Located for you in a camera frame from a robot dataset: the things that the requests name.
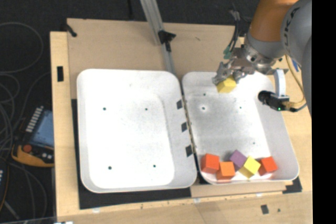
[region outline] purple block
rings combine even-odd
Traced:
[[[239,170],[243,167],[246,159],[247,157],[238,150],[235,150],[230,157],[230,161],[234,163],[236,170]]]

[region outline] wooden table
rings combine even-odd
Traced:
[[[254,183],[251,186],[200,185],[192,197],[80,209],[71,99],[76,98],[76,77],[87,68],[164,70],[161,48],[154,44],[146,22],[68,19],[77,33],[50,33],[52,99],[55,134],[56,212],[59,221],[75,223],[311,223],[312,222],[312,129],[305,108],[283,112],[300,166],[303,191],[283,194],[292,182]],[[172,57],[179,79],[190,71],[216,71],[223,59],[233,26],[164,24],[177,36]],[[286,61],[277,67],[285,68]],[[63,79],[58,76],[62,68]],[[290,73],[287,94],[301,98]],[[263,214],[261,205],[269,213]]]

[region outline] empty white tray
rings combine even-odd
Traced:
[[[260,91],[274,92],[269,78],[256,72],[241,79],[232,92],[218,93],[212,83],[215,75],[190,72],[182,81],[198,163],[206,153],[229,161],[239,150],[254,159],[273,156],[278,170],[264,176],[256,173],[250,179],[237,172],[231,180],[220,181],[202,172],[204,179],[214,185],[295,179],[299,165],[282,114],[258,100]]]
[[[88,69],[77,78],[81,180],[95,193],[185,188],[196,180],[177,78]]]

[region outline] cable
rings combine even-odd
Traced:
[[[304,90],[303,90],[303,86],[302,86],[302,84],[301,84],[299,78],[295,75],[295,71],[294,71],[294,69],[293,69],[293,66],[290,64],[289,56],[288,56],[287,54],[286,54],[285,56],[286,56],[286,61],[287,61],[288,68],[289,68],[291,74],[293,75],[293,77],[294,77],[296,83],[298,84],[298,86],[299,86],[299,88],[300,88],[300,90],[301,90],[301,92],[302,92],[303,97],[302,97],[302,100],[299,101],[299,102],[290,102],[290,101],[286,101],[286,102],[283,102],[283,104],[284,104],[286,107],[288,107],[288,108],[293,108],[293,106],[302,106],[302,104],[304,104],[304,103],[306,102],[305,95],[304,95],[305,93],[304,93]]]
[[[5,26],[11,26],[11,25],[23,26],[23,27],[31,30],[38,37],[38,39],[40,41],[40,52],[39,52],[38,56],[36,57],[36,59],[31,64],[29,64],[29,65],[27,65],[27,66],[25,66],[23,68],[16,69],[16,70],[0,71],[0,74],[17,73],[17,72],[21,72],[21,71],[24,71],[24,70],[32,67],[41,58],[41,56],[43,54],[43,50],[44,50],[44,43],[43,43],[43,40],[41,38],[41,35],[35,29],[33,29],[32,27],[30,27],[29,25],[26,25],[26,24],[23,24],[23,23],[19,23],[19,22],[9,22],[9,23],[2,23],[2,24],[0,24],[0,28],[1,27],[5,27]]]
[[[46,72],[46,73],[42,74],[41,76],[39,76],[39,77],[38,77],[38,78],[31,84],[31,86],[30,86],[30,88],[29,88],[29,90],[28,90],[28,92],[27,92],[27,94],[26,94],[26,96],[25,96],[25,101],[24,101],[24,103],[23,103],[23,105],[22,105],[21,113],[20,113],[20,115],[19,115],[19,117],[18,117],[18,120],[17,120],[17,122],[13,125],[13,130],[16,130],[16,128],[18,127],[18,125],[19,125],[19,123],[20,123],[20,121],[21,121],[21,119],[22,119],[22,117],[23,117],[23,114],[24,114],[25,109],[26,109],[26,105],[27,105],[28,97],[29,97],[30,93],[32,92],[33,87],[38,83],[38,81],[39,81],[40,79],[42,79],[44,76],[46,76],[46,75],[48,75],[48,74],[50,74],[50,72]]]
[[[30,182],[27,170],[24,168],[23,164],[21,164],[21,168],[25,173],[26,179],[27,179],[27,183],[28,183],[28,187],[29,187],[29,191],[30,191],[30,197],[31,197],[31,203],[32,203],[32,208],[33,208],[33,219],[36,217],[36,209],[35,209],[35,197],[34,197],[34,191],[32,188],[32,183]]]
[[[232,35],[230,43],[227,45],[226,49],[224,50],[224,59],[229,59],[230,58],[231,52],[235,48],[238,37],[239,37],[240,14],[236,10],[235,4],[232,3],[232,5],[233,5],[233,9],[230,9],[229,13],[233,16],[233,18],[235,20],[235,30],[234,30],[234,33]]]
[[[291,112],[298,112],[298,111],[304,109],[306,106],[307,106],[307,103],[305,103],[303,106],[301,106],[300,108],[297,108],[297,109],[290,108],[289,111],[291,111]]]
[[[23,118],[23,114],[24,114],[24,111],[25,111],[25,108],[26,108],[26,105],[27,105],[27,101],[28,101],[28,98],[29,98],[29,95],[33,89],[33,87],[36,85],[36,83],[41,79],[43,78],[44,76],[50,74],[50,72],[46,72],[44,74],[42,74],[40,77],[38,77],[30,86],[28,92],[26,93],[25,95],[25,98],[24,98],[24,103],[23,103],[23,106],[22,106],[22,109],[20,111],[20,114],[18,116],[18,119],[17,121],[15,122],[15,124],[12,124],[12,120],[14,118],[14,114],[15,114],[15,98],[19,95],[19,92],[20,92],[20,83],[18,81],[18,79],[12,75],[12,73],[17,73],[17,72],[21,72],[21,71],[24,71],[24,70],[27,70],[28,68],[32,67],[33,65],[35,65],[39,59],[42,57],[42,54],[43,54],[43,51],[44,51],[44,43],[43,43],[43,40],[40,36],[40,34],[34,30],[32,27],[28,26],[28,25],[25,25],[25,24],[22,24],[22,23],[18,23],[18,22],[9,22],[9,23],[2,23],[0,24],[0,28],[1,27],[5,27],[5,26],[11,26],[11,25],[15,25],[15,26],[23,26],[29,30],[31,30],[39,39],[39,44],[40,44],[40,50],[39,50],[39,54],[38,56],[36,57],[36,59],[30,63],[29,65],[23,67],[23,68],[19,68],[19,69],[16,69],[16,70],[9,70],[9,71],[0,71],[0,78],[1,77],[8,77],[10,79],[12,79],[15,84],[16,84],[16,88],[15,88],[15,91],[14,93],[12,93],[9,89],[6,88],[6,86],[2,83],[0,83],[0,88],[3,89],[6,93],[6,95],[8,95],[8,97],[6,98],[3,98],[2,100],[0,100],[0,116],[2,116],[2,119],[3,119],[3,128],[0,130],[0,135],[2,136],[3,135],[3,138],[0,140],[0,157],[3,157],[5,156],[3,159],[5,159],[6,161],[8,160],[9,156],[10,156],[10,152],[12,150],[12,147],[13,147],[13,142],[14,142],[14,139],[13,139],[13,131],[17,129],[17,127],[19,126],[22,118]],[[9,105],[10,106],[10,109],[11,109],[11,112],[10,114],[8,114],[8,112],[6,111],[6,109],[4,108],[5,105]],[[32,179],[34,179],[37,184],[40,186],[42,192],[43,192],[43,196],[44,196],[44,208],[43,208],[43,212],[42,212],[42,216],[41,218],[43,218],[46,214],[46,211],[47,211],[47,194],[46,194],[46,191],[42,185],[42,183],[32,174],[30,173],[29,171],[27,171],[24,166],[21,164],[22,167],[16,165],[16,164],[13,164],[13,163],[9,163],[9,165],[12,165],[18,169],[21,169],[24,173],[25,173],[25,177],[26,177],[26,180],[27,180],[27,183],[28,183],[28,187],[29,187],[29,191],[30,191],[30,196],[31,196],[31,203],[32,203],[32,209],[33,209],[33,218],[36,217],[36,205],[35,205],[35,196],[34,196],[34,191],[33,191],[33,187],[32,187],[32,183],[30,181],[30,177]],[[2,208],[4,204],[4,201],[2,201],[1,203],[1,207],[0,207],[0,210]]]
[[[7,190],[8,190],[9,167],[7,169],[8,169],[7,170],[7,178],[5,180],[5,182],[6,182],[6,188],[5,188],[5,192],[4,192],[4,197],[3,197],[2,201],[0,202],[0,212],[2,210],[2,207],[3,207],[4,203],[5,203],[6,194],[7,194]]]
[[[41,214],[40,218],[43,218],[46,215],[47,212],[47,204],[48,204],[48,198],[47,198],[47,193],[46,190],[44,189],[44,186],[42,185],[42,183],[31,173],[29,172],[27,169],[25,169],[24,167],[20,167],[14,163],[8,163],[9,165],[16,167],[22,171],[24,171],[25,173],[27,173],[41,188],[42,190],[42,194],[43,194],[43,199],[44,199],[44,208]]]
[[[20,220],[20,216],[14,211],[14,209],[10,206],[10,204],[5,200],[4,205],[8,209],[9,212],[15,217],[16,220]]]
[[[16,98],[17,96],[18,96],[18,94],[20,93],[20,83],[19,83],[19,81],[18,81],[18,79],[17,78],[15,78],[13,75],[9,75],[9,74],[1,74],[0,73],[0,77],[9,77],[9,78],[11,78],[11,79],[13,79],[14,81],[15,81],[15,83],[16,83],[16,87],[17,87],[17,90],[16,90],[16,92],[13,94],[13,98]]]

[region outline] cube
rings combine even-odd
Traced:
[[[241,169],[246,159],[247,157],[239,150],[235,150],[230,157],[230,161],[234,163],[235,170]]]
[[[221,81],[219,84],[217,84],[217,92],[219,93],[229,93],[231,92],[235,87],[237,86],[237,83],[233,76],[229,76],[226,80]]]
[[[214,174],[219,170],[219,156],[206,153],[201,159],[201,171]]]
[[[258,172],[260,166],[261,164],[258,161],[248,156],[242,168],[239,169],[239,172],[247,178],[250,178]]]
[[[267,175],[275,172],[278,169],[272,156],[260,160],[259,175]]]
[[[216,173],[217,180],[231,179],[236,175],[235,166],[233,162],[220,162],[219,170]]]

